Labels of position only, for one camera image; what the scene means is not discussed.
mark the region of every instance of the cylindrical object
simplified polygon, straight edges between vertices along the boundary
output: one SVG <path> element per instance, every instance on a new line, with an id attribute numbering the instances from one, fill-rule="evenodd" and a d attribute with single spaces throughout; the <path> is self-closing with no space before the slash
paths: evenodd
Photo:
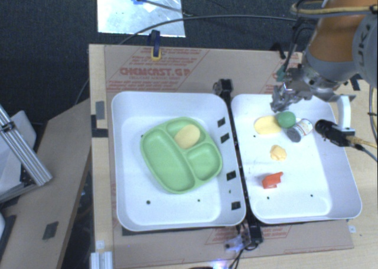
<path id="1" fill-rule="evenodd" d="M 286 131 L 289 139 L 292 142 L 298 143 L 302 138 L 308 135 L 314 127 L 312 123 L 307 119 L 301 119 L 298 123 L 296 123 L 292 128 L 289 128 Z"/>

